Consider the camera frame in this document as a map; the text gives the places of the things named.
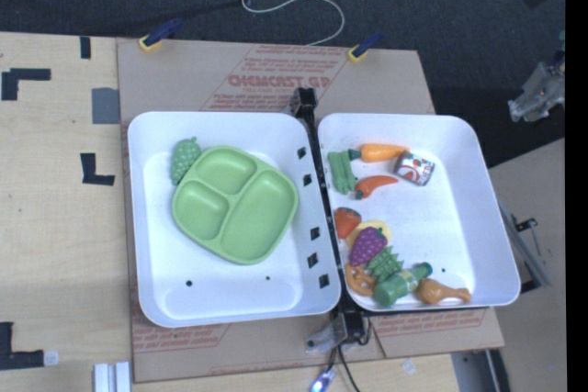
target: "toy chicken leg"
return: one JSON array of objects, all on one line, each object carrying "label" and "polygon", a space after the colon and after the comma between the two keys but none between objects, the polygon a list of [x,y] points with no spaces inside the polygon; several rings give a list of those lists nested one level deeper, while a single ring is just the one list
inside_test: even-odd
[{"label": "toy chicken leg", "polygon": [[471,300],[471,293],[466,287],[454,289],[442,285],[435,279],[423,278],[419,281],[419,285],[414,290],[414,293],[425,303],[425,304],[437,304],[447,297],[457,297],[464,302]]}]

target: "gray floor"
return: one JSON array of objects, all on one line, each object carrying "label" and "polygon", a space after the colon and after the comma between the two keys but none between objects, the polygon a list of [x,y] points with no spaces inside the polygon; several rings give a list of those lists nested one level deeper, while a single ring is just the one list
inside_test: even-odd
[{"label": "gray floor", "polygon": [[[510,306],[497,308],[505,346],[500,350],[512,392],[568,390],[565,260],[565,140],[517,157],[490,170],[494,190],[518,222],[535,219],[520,232],[548,275],[549,285],[526,291]],[[514,249],[522,281],[531,280]],[[479,353],[454,355],[463,392],[500,390],[490,383]]]}]

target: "white cable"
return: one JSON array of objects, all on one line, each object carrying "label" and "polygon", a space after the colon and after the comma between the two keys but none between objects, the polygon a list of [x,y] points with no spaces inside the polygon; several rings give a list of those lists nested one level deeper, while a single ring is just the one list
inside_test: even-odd
[{"label": "white cable", "polygon": [[[264,8],[264,9],[260,9],[260,10],[255,10],[255,9],[249,7],[245,3],[245,0],[241,0],[241,5],[243,6],[243,8],[245,10],[247,10],[248,12],[250,12],[252,14],[266,14],[266,13],[269,13],[269,12],[274,12],[274,11],[278,10],[279,8],[288,6],[288,5],[293,4],[294,2],[298,2],[298,1],[299,0],[288,0],[288,1],[284,2],[283,4],[280,4],[279,6],[274,6],[274,7],[271,7],[271,8]],[[345,15],[344,15],[343,10],[341,9],[341,7],[338,6],[332,0],[320,0],[320,1],[323,1],[323,2],[326,2],[327,4],[330,4],[331,6],[333,6],[337,10],[337,12],[339,12],[339,16],[341,17],[341,26],[330,37],[325,38],[325,39],[321,39],[319,41],[314,41],[313,43],[308,44],[308,46],[316,46],[317,44],[324,43],[324,42],[326,42],[326,41],[328,41],[330,39],[333,39],[333,38],[337,37],[339,35],[339,33],[341,33],[341,31],[343,31],[343,28],[345,26]]]}]

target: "green plate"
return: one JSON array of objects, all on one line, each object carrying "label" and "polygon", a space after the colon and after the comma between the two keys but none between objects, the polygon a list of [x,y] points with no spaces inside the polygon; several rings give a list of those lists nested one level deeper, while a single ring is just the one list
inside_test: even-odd
[{"label": "green plate", "polygon": [[197,158],[175,190],[172,213],[193,241],[235,263],[263,261],[298,208],[296,186],[278,169],[229,146]]}]

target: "green bottle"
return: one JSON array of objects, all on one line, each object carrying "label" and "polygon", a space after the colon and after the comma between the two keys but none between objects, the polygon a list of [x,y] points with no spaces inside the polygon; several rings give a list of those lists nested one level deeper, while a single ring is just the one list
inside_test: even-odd
[{"label": "green bottle", "polygon": [[391,306],[400,297],[412,293],[419,285],[419,280],[433,272],[433,267],[425,262],[412,269],[400,270],[374,287],[374,298],[384,307]]}]

